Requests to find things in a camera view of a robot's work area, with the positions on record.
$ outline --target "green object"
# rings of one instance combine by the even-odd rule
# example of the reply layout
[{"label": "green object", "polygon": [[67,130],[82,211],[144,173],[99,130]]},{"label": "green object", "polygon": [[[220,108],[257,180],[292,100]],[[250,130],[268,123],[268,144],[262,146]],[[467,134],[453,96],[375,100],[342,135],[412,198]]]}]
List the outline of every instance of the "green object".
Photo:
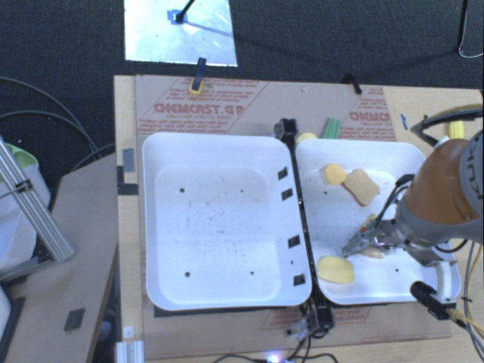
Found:
[{"label": "green object", "polygon": [[323,138],[338,138],[338,135],[340,134],[340,126],[340,120],[334,119],[333,117],[328,118]]},{"label": "green object", "polygon": [[[20,149],[18,147],[15,147],[14,145],[6,144],[7,148],[9,151],[12,153],[14,156],[15,161],[20,165],[22,169],[25,169],[28,166],[31,166],[32,164],[36,164],[39,166],[39,161],[30,154],[29,152],[24,151],[23,149]],[[3,178],[0,176],[0,183],[3,182]]]}]

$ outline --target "black carpet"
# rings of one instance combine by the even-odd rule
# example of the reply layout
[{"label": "black carpet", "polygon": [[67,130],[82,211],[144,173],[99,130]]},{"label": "black carpet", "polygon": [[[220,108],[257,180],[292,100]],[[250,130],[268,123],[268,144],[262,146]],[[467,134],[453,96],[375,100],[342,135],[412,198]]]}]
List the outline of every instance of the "black carpet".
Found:
[{"label": "black carpet", "polygon": [[[245,79],[482,88],[482,58],[455,52],[462,0],[229,0],[239,67],[206,75]],[[483,1],[470,0],[464,52],[482,52]],[[191,75],[193,66],[124,60],[123,0],[0,0],[0,76],[65,103],[100,147],[113,142],[113,76]],[[0,117],[59,111],[0,82]],[[89,153],[70,126],[43,116],[0,119],[3,138],[36,155],[54,188]]]}]

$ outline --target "wooden table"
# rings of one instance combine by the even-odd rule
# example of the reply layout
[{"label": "wooden table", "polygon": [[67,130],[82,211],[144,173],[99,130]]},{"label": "wooden table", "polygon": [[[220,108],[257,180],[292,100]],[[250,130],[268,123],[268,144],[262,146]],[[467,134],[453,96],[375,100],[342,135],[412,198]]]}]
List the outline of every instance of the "wooden table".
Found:
[{"label": "wooden table", "polygon": [[[424,154],[432,150],[430,146],[420,141],[408,131],[405,131],[401,114],[406,117],[409,126],[422,120],[423,114],[433,115],[442,110],[466,104],[482,104],[482,96],[476,91],[453,90],[437,88],[383,88],[397,141],[407,141],[419,147]],[[123,165],[123,151],[133,149],[136,142],[136,112],[135,112],[135,77],[117,76],[115,78],[116,102],[116,152],[117,165]],[[482,128],[482,120],[466,123],[466,137],[470,138]],[[431,134],[441,137],[445,134],[445,126],[436,126]],[[138,182],[137,169],[124,173],[124,182]],[[140,262],[140,230],[137,195],[120,195],[119,201],[119,258],[121,274],[121,306],[123,326],[129,325],[123,340],[132,342],[143,340],[143,315],[141,310],[141,262]],[[465,262],[468,249],[456,254],[459,271],[464,277]],[[484,322],[484,299],[482,298],[482,263],[471,283],[473,295],[473,312],[481,324]],[[334,354],[340,362],[422,362],[441,361],[477,361],[470,338],[461,328],[451,326],[450,339],[414,340],[398,343],[380,343],[356,346],[338,346],[323,349],[312,349],[310,355],[320,352]],[[252,357],[265,358],[265,354],[245,354]],[[159,362],[197,362],[209,363],[217,356],[196,358],[171,358],[156,360]],[[312,361],[326,362],[324,358]]]}]

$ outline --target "black rod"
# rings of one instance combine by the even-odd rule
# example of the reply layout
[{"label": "black rod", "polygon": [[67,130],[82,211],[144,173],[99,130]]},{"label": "black rod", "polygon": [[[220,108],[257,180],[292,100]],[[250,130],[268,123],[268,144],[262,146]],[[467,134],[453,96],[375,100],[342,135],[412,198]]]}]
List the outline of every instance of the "black rod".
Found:
[{"label": "black rod", "polygon": [[195,0],[190,0],[186,5],[185,8],[183,8],[183,11],[181,11],[179,14],[175,15],[176,23],[183,23],[183,18],[185,17],[185,14],[187,11],[190,9],[191,5],[195,2]]},{"label": "black rod", "polygon": [[459,36],[457,38],[457,50],[462,46],[462,41],[464,39],[464,30],[466,27],[466,17],[467,17],[467,3],[469,0],[462,0],[462,12],[461,12],[461,23],[459,24]]}]

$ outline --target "white tray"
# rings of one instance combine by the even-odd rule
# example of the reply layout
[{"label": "white tray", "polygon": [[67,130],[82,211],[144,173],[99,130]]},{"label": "white tray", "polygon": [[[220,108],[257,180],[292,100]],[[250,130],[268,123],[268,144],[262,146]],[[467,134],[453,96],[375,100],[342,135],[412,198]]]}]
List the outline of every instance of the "white tray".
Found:
[{"label": "white tray", "polygon": [[[147,292],[156,306],[307,300],[311,277],[285,145],[269,137],[157,133],[142,155]],[[292,196],[283,200],[285,191]],[[299,244],[289,247],[290,238]]]},{"label": "white tray", "polygon": [[[315,262],[322,256],[341,255],[341,249],[366,218],[378,214],[395,181],[407,173],[416,173],[424,161],[423,154],[413,145],[381,141],[305,140],[298,145],[296,156],[305,201],[306,217]],[[329,185],[319,169],[329,163],[340,164],[348,173],[364,169],[380,186],[371,205],[359,206],[343,187]],[[384,216],[391,219],[395,207]],[[443,255],[453,259],[453,255]],[[396,303],[415,301],[410,286],[423,281],[436,287],[436,271],[424,268],[403,250],[372,259],[361,254],[348,260],[355,269],[353,284],[335,284],[319,279],[323,294],[341,305]],[[452,295],[461,289],[457,266],[452,267]]]}]

